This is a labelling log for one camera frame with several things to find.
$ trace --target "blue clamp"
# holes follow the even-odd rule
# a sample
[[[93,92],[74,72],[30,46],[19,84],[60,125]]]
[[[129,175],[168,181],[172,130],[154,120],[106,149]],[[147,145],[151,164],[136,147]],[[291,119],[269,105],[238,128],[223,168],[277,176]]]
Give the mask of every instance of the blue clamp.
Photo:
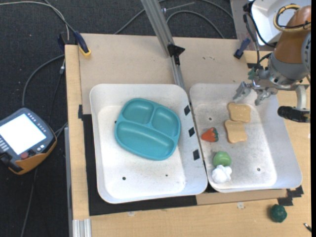
[[[249,38],[245,38],[241,45],[240,48],[237,49],[237,51],[234,54],[234,57],[236,57],[237,59],[240,59],[243,55],[243,51],[248,47],[248,45],[250,44],[250,39]]]
[[[74,31],[74,37],[79,44],[79,50],[81,53],[86,57],[89,56],[91,54],[91,50],[88,48],[81,34],[78,31]]]

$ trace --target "device screen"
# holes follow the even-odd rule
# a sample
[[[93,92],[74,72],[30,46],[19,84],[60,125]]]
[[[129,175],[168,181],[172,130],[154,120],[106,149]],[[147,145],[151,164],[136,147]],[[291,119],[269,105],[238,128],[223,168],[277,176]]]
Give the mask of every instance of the device screen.
[[[0,126],[0,135],[18,155],[46,138],[25,114]]]

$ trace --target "black fabric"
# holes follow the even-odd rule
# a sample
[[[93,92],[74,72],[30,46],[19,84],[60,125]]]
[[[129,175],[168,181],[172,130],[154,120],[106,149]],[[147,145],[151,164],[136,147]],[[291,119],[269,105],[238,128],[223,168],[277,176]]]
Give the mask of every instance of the black fabric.
[[[99,196],[97,190],[93,125],[91,115],[83,115],[83,127],[88,181],[89,213],[91,216],[117,212],[166,209],[172,207],[197,205],[196,196],[168,197],[120,204],[111,204],[105,202]]]
[[[0,0],[12,1],[42,0]],[[138,11],[140,0],[48,0],[81,33],[113,34]],[[229,0],[209,0],[231,11]],[[182,8],[170,9],[194,2]],[[166,17],[178,10],[191,10],[207,17],[226,39],[236,39],[232,19],[213,5],[197,0],[169,0]],[[169,21],[173,36],[220,38],[208,23],[192,14],[177,14]],[[0,5],[0,119],[21,107],[24,85],[43,63],[62,54],[57,38],[65,25],[46,6]],[[155,35],[145,13],[121,34]],[[63,60],[40,70],[26,91],[25,106],[48,121]],[[56,131],[67,121],[66,80],[63,75],[52,107],[50,126]],[[68,207],[64,135],[50,156],[39,166],[35,191],[24,237],[68,235]],[[23,227],[34,171],[18,176],[0,163],[0,236],[19,237]]]

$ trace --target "dark green object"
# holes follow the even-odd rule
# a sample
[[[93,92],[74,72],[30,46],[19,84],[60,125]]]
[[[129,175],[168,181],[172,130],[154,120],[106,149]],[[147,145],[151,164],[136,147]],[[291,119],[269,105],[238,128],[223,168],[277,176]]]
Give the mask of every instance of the dark green object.
[[[278,204],[272,206],[270,209],[270,217],[274,222],[283,222],[287,217],[284,206]]]
[[[214,166],[223,165],[225,167],[225,166],[230,166],[231,164],[232,164],[232,159],[227,152],[218,151],[213,158]]]

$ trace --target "handheld device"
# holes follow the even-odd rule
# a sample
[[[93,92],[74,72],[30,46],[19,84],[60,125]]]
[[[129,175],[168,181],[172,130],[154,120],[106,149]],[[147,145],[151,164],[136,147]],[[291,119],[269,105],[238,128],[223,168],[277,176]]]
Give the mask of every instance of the handheld device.
[[[27,108],[0,120],[0,159],[15,174],[38,166],[56,144],[49,125]]]

